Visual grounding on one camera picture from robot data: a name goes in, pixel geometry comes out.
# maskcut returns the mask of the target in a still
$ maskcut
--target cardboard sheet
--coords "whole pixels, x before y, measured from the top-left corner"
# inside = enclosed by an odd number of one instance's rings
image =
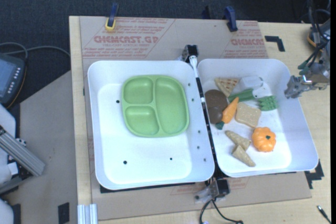
[[[254,21],[237,21],[230,32],[225,20],[117,18],[115,30],[104,28],[105,17],[80,17],[86,98],[92,202],[99,220],[199,210],[194,200],[204,183],[102,193],[95,176],[92,120],[87,71],[98,60],[179,60],[186,45],[197,45],[206,58],[268,58]],[[304,172],[228,178],[231,193],[221,207],[311,197]]]

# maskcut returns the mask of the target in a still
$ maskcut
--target black pen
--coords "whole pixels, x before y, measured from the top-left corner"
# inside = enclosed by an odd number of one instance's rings
[[[324,210],[322,209],[321,206],[317,205],[317,208],[319,209],[319,211],[321,212],[321,214],[326,218],[326,220],[331,224],[330,219],[328,218],[327,214],[324,212]]]

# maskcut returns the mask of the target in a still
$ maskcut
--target black electronic device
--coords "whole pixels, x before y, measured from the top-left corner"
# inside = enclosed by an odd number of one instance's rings
[[[24,60],[6,54],[0,54],[0,103],[10,106],[16,99],[24,78],[26,64]]]

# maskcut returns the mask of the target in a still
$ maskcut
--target green plate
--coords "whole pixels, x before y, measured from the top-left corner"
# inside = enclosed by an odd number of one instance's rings
[[[189,125],[183,86],[169,76],[136,76],[125,81],[122,113],[127,128],[138,136],[175,136]]]

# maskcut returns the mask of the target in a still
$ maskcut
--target gray surface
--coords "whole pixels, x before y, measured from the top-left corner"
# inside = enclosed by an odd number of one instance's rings
[[[28,179],[3,198],[11,205],[21,205],[22,224],[58,224],[58,206],[67,202],[70,223],[75,223],[77,187],[71,72],[22,102],[20,109],[20,136],[46,166],[41,176]]]

